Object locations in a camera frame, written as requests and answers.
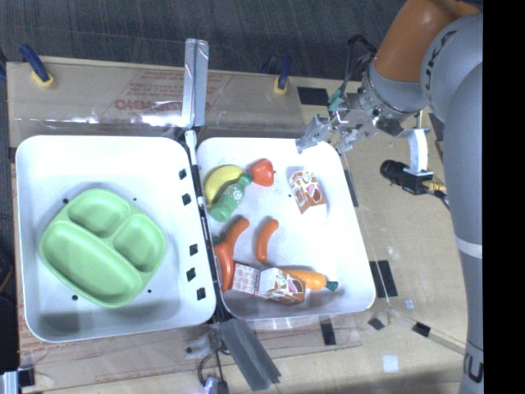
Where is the white plastic tray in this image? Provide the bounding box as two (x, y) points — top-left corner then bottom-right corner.
(15, 134), (218, 344)
(195, 136), (377, 322)

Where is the green divided plate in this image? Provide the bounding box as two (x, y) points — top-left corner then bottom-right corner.
(39, 187), (168, 309)

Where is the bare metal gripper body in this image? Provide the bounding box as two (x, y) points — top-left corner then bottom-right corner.
(327, 91), (406, 140)

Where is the black cylinder on white bracket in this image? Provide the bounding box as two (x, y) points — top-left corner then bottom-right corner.
(379, 126), (436, 196)

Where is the orange sausage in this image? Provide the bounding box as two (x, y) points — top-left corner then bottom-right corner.
(222, 217), (251, 254)
(255, 218), (281, 263)

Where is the brown cardboard board red print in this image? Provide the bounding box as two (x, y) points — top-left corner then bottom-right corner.
(5, 55), (363, 390)

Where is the thin black and white rod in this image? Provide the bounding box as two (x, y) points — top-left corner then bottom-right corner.
(184, 129), (226, 324)

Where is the orange carrot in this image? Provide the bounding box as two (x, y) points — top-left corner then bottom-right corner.
(281, 268), (340, 293)

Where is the red carrot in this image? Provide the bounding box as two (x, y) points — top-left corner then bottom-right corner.
(212, 236), (236, 293)

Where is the green bottle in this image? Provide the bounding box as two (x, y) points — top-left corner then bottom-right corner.
(208, 172), (253, 223)

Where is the yellow banana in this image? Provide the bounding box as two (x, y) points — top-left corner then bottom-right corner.
(203, 163), (245, 209)

